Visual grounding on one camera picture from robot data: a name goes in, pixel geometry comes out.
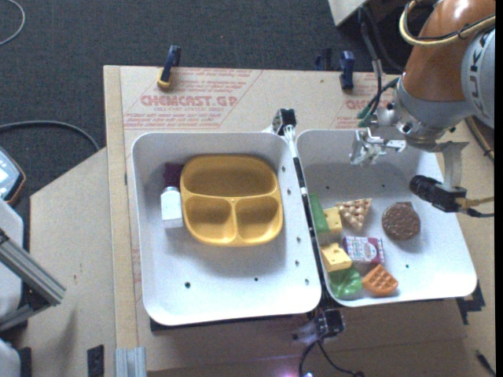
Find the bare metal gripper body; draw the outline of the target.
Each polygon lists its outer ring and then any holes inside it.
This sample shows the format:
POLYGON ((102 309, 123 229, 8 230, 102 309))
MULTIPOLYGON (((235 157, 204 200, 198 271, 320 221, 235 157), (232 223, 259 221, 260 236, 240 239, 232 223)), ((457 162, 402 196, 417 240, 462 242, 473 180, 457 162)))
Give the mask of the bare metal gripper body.
POLYGON ((393 148, 406 146, 431 151, 446 132, 445 127, 431 126, 416 119, 403 107, 378 108, 373 135, 393 148))

